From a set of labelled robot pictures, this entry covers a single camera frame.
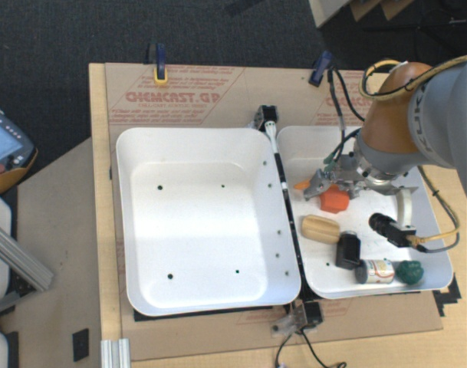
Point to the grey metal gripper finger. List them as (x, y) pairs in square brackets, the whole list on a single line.
[(352, 191), (317, 184)]

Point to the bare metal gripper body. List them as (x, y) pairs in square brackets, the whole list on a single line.
[(352, 169)]

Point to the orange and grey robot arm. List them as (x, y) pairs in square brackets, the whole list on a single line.
[(428, 109)]

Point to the orange carrot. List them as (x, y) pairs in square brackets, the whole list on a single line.
[(301, 185)]

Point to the orange block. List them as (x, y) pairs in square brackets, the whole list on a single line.
[(334, 201)]

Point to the white plastic tray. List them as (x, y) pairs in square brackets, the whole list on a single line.
[(202, 224), (371, 205)]

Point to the thin black and white rod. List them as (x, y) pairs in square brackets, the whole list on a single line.
[(286, 190)]

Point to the tan bread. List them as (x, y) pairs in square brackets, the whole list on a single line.
[(319, 229)]

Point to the black carton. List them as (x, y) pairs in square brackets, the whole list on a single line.
[(348, 251)]

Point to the white can with grey lid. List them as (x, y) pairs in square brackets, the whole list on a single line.
[(377, 271)]

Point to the green broccoli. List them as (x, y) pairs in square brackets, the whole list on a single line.
[(409, 272)]

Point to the brown cardboard board red print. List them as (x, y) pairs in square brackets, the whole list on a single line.
[(187, 98)]

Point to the black cylinder on white bracket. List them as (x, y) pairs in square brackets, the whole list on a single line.
[(388, 228)]

